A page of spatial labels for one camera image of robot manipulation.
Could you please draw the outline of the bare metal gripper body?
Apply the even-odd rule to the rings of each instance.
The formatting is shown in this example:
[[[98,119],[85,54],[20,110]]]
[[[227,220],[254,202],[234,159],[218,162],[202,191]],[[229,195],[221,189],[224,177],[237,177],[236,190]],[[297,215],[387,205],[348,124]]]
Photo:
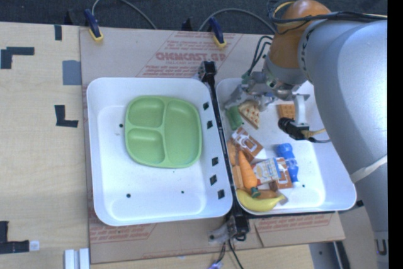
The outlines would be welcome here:
[[[292,101],[297,90],[307,81],[300,71],[261,71],[252,72],[243,86],[249,88],[251,98],[259,104],[259,96],[272,94],[276,100]]]

